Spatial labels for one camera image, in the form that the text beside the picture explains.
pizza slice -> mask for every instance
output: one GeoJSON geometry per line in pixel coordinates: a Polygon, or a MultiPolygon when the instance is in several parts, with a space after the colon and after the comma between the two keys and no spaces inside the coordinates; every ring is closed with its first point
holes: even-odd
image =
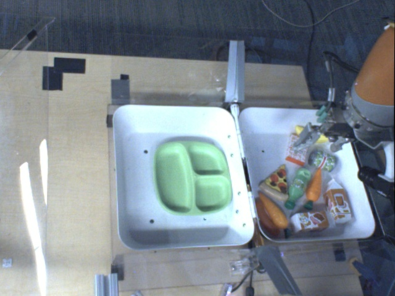
{"type": "Polygon", "coordinates": [[[259,188],[277,200],[287,200],[288,184],[286,182],[285,165],[280,165],[265,181],[259,184],[259,188]]]}

